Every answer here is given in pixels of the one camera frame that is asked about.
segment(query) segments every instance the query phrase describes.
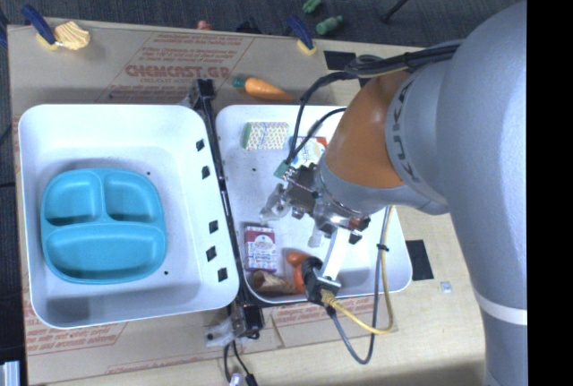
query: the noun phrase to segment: cardboard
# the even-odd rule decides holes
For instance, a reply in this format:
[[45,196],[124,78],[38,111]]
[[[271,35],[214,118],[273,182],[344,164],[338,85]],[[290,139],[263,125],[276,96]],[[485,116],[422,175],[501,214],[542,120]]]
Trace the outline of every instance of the cardboard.
[[[65,21],[48,19],[56,26]],[[303,54],[295,39],[216,31],[178,30],[77,21],[90,33],[90,43],[77,51],[48,51],[31,27],[11,26],[10,76],[13,142],[21,240],[26,351],[30,384],[70,381],[112,373],[184,365],[222,356],[222,347],[207,347],[204,329],[226,317],[224,310],[122,322],[78,330],[44,325],[30,305],[28,263],[21,204],[18,121],[38,104],[177,104],[185,102],[198,78],[215,83],[215,111],[230,104],[266,104],[231,86],[234,77],[258,76],[299,97],[328,72],[323,52],[353,52],[382,57],[414,47],[347,44],[317,40],[317,53]],[[347,104],[357,81],[320,89],[311,104]],[[372,297],[345,301],[369,321]],[[264,310],[267,326],[259,340],[245,343],[246,352],[269,351],[339,339],[332,322],[316,305],[298,304]],[[349,337],[364,336],[340,318]],[[382,299],[379,326],[388,315]]]

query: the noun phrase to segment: green toy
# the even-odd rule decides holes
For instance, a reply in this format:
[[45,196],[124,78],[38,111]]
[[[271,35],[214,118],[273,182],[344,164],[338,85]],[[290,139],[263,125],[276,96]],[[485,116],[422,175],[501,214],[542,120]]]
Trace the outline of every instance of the green toy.
[[338,17],[330,17],[327,18],[325,21],[321,21],[319,24],[316,25],[316,32],[318,32],[321,36],[335,30],[340,23],[342,23],[343,18],[342,15]]
[[322,0],[308,0],[303,4],[304,13],[312,13],[321,4]]

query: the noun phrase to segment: blue plate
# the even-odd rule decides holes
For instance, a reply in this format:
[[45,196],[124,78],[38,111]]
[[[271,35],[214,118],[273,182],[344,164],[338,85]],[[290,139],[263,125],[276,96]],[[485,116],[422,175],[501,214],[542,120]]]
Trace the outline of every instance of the blue plate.
[[56,176],[42,196],[40,226],[47,266],[74,283],[142,279],[167,253],[157,189],[133,171],[76,169]]

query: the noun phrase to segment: table surface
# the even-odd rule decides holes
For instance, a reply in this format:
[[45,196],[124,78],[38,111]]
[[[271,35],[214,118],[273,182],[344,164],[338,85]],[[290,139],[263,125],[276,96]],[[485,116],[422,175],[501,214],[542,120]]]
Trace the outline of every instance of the table surface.
[[[53,25],[61,22],[56,19],[49,21]],[[154,99],[163,104],[173,104],[185,96],[193,86],[193,79],[198,76],[214,79],[216,112],[230,104],[263,104],[231,87],[232,79],[256,75],[296,97],[310,82],[328,72],[325,51],[389,57],[416,49],[321,39],[316,41],[318,53],[306,56],[298,51],[291,38],[93,21],[78,23],[90,31],[92,38],[83,52],[62,48],[49,52],[35,40],[32,28],[10,27],[14,132],[21,114],[37,104],[145,103],[156,102]],[[197,47],[207,49],[201,53]],[[163,71],[164,77],[159,78],[158,69],[163,64],[192,66],[194,70]],[[355,81],[333,84],[319,90],[313,103],[347,105],[357,90]],[[18,173],[17,139],[14,151]],[[27,289],[19,177],[17,181],[23,286]],[[372,361],[368,365],[356,363],[340,340],[248,352],[242,359],[259,384],[366,385],[379,384],[380,381],[387,386],[482,384],[484,340],[481,318],[450,217],[428,216],[403,207],[398,208],[398,216],[407,241],[423,240],[434,276],[433,279],[413,281],[405,290],[392,294],[398,330],[376,338]],[[451,291],[444,292],[442,283],[450,285]],[[29,295],[24,295],[28,312],[31,311],[29,298]],[[70,377],[65,373],[65,362],[90,363],[85,349],[70,352],[73,357],[67,357],[60,364],[48,362],[48,355],[37,356],[31,351],[35,339],[30,338],[30,331],[34,327],[30,326],[29,318],[26,321],[31,383],[67,384],[65,380],[70,380]],[[163,341],[168,346],[169,340]],[[363,356],[368,338],[362,336],[352,342]],[[189,343],[192,345],[193,339],[189,339]],[[89,378],[74,378],[73,384],[226,384],[220,356],[195,360],[118,374],[93,376],[85,373],[83,376]],[[229,363],[231,367],[237,366],[232,356]]]

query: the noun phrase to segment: blue plastic container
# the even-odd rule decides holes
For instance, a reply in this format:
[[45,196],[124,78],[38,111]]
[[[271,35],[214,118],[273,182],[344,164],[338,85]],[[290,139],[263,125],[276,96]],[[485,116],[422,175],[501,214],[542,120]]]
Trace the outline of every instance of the blue plastic container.
[[56,176],[42,195],[40,227],[47,266],[74,283],[143,279],[167,253],[157,189],[133,171],[76,169]]

